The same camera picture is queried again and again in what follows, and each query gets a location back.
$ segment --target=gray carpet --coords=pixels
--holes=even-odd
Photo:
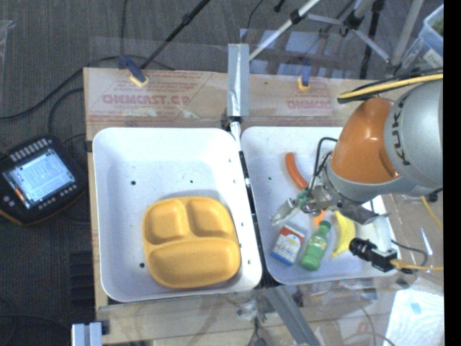
[[[60,97],[83,86],[79,71],[84,66],[117,66],[111,57],[120,53],[121,35],[125,52],[139,57],[136,60],[141,63],[199,1],[127,0],[124,20],[125,0],[0,0],[0,20],[8,19],[15,25],[8,32],[0,100],[1,149],[52,132],[68,140],[68,150],[85,168],[84,139],[70,139],[85,131],[83,94],[77,91]],[[286,0],[282,11],[276,13],[274,6],[279,0],[264,0],[251,16],[253,35],[246,42],[253,45],[265,30],[279,28],[290,12],[307,1]],[[335,17],[348,1],[322,0],[313,12]],[[385,50],[395,47],[411,1],[386,1],[375,36]],[[411,42],[423,18],[443,1],[425,0]],[[149,68],[225,71],[225,48],[228,43],[241,41],[250,13],[259,2],[212,0]],[[370,14],[362,23],[365,32],[369,25]],[[324,27],[305,19],[287,35],[304,32],[315,37]],[[340,36],[337,31],[331,33]],[[283,50],[288,36],[281,37],[277,50]],[[348,77],[358,78],[364,50],[365,44],[351,35],[342,43]],[[276,61],[267,56],[261,59]],[[382,59],[373,53],[367,78],[381,79],[384,68]],[[85,195],[66,212],[27,228],[0,218],[0,345],[67,345],[70,333],[63,325],[70,328],[73,323],[94,319],[91,302],[72,301],[70,296],[70,255],[91,250],[91,234],[85,223],[88,205]],[[15,321],[1,316],[11,312],[21,316]]]

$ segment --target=metal bracket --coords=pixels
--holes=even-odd
[[[72,346],[102,346],[102,323],[72,324]]]

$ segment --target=bottle cap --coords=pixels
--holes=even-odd
[[[331,224],[328,221],[321,221],[319,226],[325,226],[328,230],[331,228]]]

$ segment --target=tripod stand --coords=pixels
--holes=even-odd
[[[274,8],[276,11],[280,8],[283,1]],[[299,23],[303,18],[306,17],[311,20],[315,20],[318,22],[328,23],[330,25],[336,25],[338,27],[342,27],[345,29],[345,34],[348,32],[353,32],[357,35],[361,40],[363,40],[367,47],[371,48],[378,54],[390,67],[397,68],[400,65],[400,62],[403,57],[404,50],[408,44],[408,40],[410,38],[411,31],[415,25],[416,18],[419,14],[421,9],[421,5],[423,4],[424,0],[413,0],[411,4],[410,10],[406,17],[405,24],[403,26],[403,30],[400,34],[398,39],[397,45],[394,49],[393,54],[390,56],[388,55],[382,48],[380,48],[376,43],[371,40],[366,34],[358,30],[362,20],[364,19],[365,14],[371,10],[373,4],[377,0],[357,0],[355,9],[349,14],[349,16],[344,20],[332,19],[328,17],[321,17],[314,14],[308,14],[308,12],[321,0],[309,0],[305,5],[303,5],[298,10],[293,11],[290,14],[290,18],[274,33],[272,33],[266,40],[264,40],[249,56],[250,61],[255,59],[267,46],[269,46],[272,42],[274,42],[283,32],[290,29],[291,26],[296,25]]]

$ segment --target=white tray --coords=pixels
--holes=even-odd
[[[326,136],[338,138],[340,132],[340,128],[251,127],[242,134],[241,144],[253,188],[264,257],[269,273],[280,283],[297,285],[328,280],[380,277],[395,273],[394,271],[380,272],[369,262],[353,256],[349,251],[333,258],[331,253],[338,239],[333,226],[328,234],[329,245],[321,261],[321,267],[315,272],[303,269],[299,261],[305,251],[308,238],[317,230],[313,218],[304,213],[298,213],[290,219],[290,225],[305,234],[304,245],[301,246],[295,264],[288,266],[270,255],[283,226],[280,224],[273,227],[270,216],[286,199],[294,198],[300,191],[286,171],[285,154],[295,153],[297,167],[301,175],[309,181],[319,140]],[[333,147],[333,142],[324,142],[322,154],[331,151]],[[385,212],[381,197],[375,198],[373,203],[377,213]],[[331,215],[332,213],[327,213],[325,219],[332,222]],[[390,222],[386,220],[389,229],[387,233],[390,234],[391,239],[395,239]],[[357,226],[356,224],[356,236],[377,243],[379,237],[372,225]]]
[[[207,128],[106,128],[93,141],[101,281],[116,301],[141,301],[254,288],[261,260],[233,137]],[[228,282],[197,290],[159,285],[145,263],[141,221],[157,200],[204,195],[232,215],[241,268]]]

